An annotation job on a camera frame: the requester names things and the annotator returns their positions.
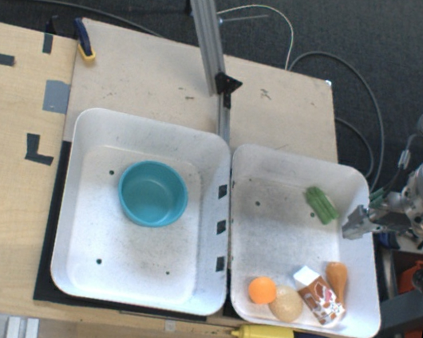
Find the brown and white carton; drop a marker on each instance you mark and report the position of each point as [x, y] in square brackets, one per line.
[320, 298]

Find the teal bowl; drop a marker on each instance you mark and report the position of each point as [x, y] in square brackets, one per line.
[152, 194]

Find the black block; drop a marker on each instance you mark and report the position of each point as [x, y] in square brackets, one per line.
[227, 84]

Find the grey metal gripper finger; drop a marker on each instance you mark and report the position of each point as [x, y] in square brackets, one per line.
[356, 231]
[359, 215]

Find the beige toy bread roll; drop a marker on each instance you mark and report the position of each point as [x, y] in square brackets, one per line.
[287, 303]

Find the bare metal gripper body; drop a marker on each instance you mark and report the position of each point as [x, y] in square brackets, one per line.
[409, 217]

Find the yellow squeeze bottle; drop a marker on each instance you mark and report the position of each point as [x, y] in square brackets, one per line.
[267, 337]

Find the orange-brown toy drumstick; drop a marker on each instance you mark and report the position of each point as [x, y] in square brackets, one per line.
[337, 277]

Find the green toy beans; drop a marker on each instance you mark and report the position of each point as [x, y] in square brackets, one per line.
[321, 205]

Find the pale wood board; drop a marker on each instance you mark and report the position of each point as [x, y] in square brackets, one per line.
[150, 80]

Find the black cylinder on white bracket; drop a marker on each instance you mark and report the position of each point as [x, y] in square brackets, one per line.
[422, 280]

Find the white plastic tray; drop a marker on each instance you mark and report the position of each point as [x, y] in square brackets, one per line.
[131, 255]
[283, 241]

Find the thin black and white rod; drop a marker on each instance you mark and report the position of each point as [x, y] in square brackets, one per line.
[224, 122]

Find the orange ball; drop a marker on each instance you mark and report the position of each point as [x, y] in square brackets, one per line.
[262, 290]

